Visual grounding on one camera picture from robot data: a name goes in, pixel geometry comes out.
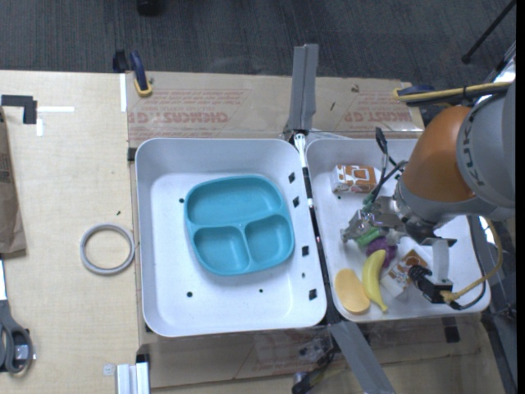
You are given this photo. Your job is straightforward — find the white plastic tray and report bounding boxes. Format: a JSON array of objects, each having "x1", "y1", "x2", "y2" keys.
[
  {"x1": 305, "y1": 137, "x2": 492, "y2": 324},
  {"x1": 134, "y1": 137, "x2": 328, "y2": 338}
]

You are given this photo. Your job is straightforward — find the brown cardboard board red print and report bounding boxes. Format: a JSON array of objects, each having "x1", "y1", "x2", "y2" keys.
[{"x1": 125, "y1": 71, "x2": 493, "y2": 389}]

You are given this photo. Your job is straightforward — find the grey handled scissors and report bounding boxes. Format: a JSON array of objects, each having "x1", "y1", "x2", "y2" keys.
[{"x1": 0, "y1": 297, "x2": 34, "y2": 375}]

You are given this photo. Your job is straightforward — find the orange and white carton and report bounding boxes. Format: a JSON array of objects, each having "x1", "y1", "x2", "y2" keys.
[
  {"x1": 331, "y1": 164, "x2": 378, "y2": 195},
  {"x1": 379, "y1": 248, "x2": 432, "y2": 302}
]

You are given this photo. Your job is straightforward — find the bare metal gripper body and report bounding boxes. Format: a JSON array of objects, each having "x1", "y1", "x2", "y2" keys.
[{"x1": 368, "y1": 195, "x2": 416, "y2": 237}]

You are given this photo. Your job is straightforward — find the black cylinder on white bracket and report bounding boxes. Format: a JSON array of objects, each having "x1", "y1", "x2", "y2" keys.
[{"x1": 407, "y1": 236, "x2": 457, "y2": 305}]

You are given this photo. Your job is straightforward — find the green toy vegetable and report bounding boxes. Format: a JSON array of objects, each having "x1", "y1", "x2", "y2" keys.
[{"x1": 355, "y1": 227, "x2": 383, "y2": 248}]

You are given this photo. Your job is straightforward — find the yellow banana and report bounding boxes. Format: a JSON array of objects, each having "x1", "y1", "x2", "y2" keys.
[{"x1": 361, "y1": 249, "x2": 389, "y2": 314}]

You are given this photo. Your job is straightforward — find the purple grapes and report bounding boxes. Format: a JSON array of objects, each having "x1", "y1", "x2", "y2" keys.
[{"x1": 365, "y1": 236, "x2": 399, "y2": 268}]

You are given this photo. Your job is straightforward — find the white tape roll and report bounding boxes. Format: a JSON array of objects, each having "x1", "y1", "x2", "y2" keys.
[{"x1": 79, "y1": 222, "x2": 136, "y2": 277}]

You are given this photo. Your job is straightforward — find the brown paper bag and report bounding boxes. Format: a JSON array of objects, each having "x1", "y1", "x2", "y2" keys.
[{"x1": 0, "y1": 107, "x2": 28, "y2": 259}]

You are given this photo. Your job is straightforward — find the blue divided plate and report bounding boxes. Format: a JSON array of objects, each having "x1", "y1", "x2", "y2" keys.
[{"x1": 183, "y1": 174, "x2": 296, "y2": 277}]

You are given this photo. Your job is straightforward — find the orange oval biscuit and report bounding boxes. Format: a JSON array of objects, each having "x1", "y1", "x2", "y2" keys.
[{"x1": 334, "y1": 268, "x2": 372, "y2": 316}]

